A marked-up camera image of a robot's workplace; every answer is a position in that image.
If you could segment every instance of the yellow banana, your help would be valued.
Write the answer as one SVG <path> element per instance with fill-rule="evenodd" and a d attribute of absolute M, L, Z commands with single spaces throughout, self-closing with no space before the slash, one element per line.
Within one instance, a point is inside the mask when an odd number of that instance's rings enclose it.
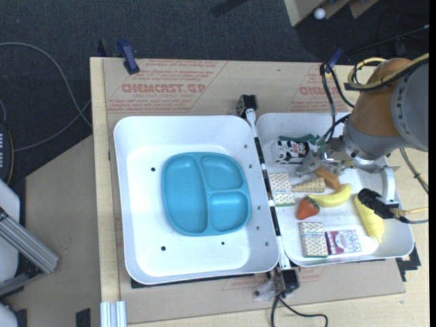
<path fill-rule="evenodd" d="M 341 185 L 334 193 L 313 195 L 308 197 L 315 201 L 321 207 L 335 207 L 343 204 L 352 195 L 352 186 L 349 183 Z"/>

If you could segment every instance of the carrot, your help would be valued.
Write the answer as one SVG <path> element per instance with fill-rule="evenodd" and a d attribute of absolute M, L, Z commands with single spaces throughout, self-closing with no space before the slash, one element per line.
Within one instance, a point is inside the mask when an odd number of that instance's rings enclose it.
<path fill-rule="evenodd" d="M 303 219 L 317 215 L 319 212 L 320 207 L 315 203 L 315 201 L 305 196 L 300 201 L 296 217 L 302 221 Z"/>

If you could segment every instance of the toy banana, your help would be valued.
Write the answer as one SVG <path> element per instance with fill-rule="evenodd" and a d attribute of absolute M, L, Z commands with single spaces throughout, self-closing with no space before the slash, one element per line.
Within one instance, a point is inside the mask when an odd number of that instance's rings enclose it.
<path fill-rule="evenodd" d="M 375 237 L 378 243 L 382 243 L 382 234 L 384 234 L 383 219 L 376 215 L 373 210 L 361 203 L 358 196 L 354 198 L 354 202 L 356 203 L 360 218 L 362 218 L 368 235 Z"/>
<path fill-rule="evenodd" d="M 321 207 L 335 207 L 343 204 L 352 195 L 352 186 L 349 183 L 342 185 L 334 193 L 313 195 L 309 194 L 308 197 L 319 204 Z"/>

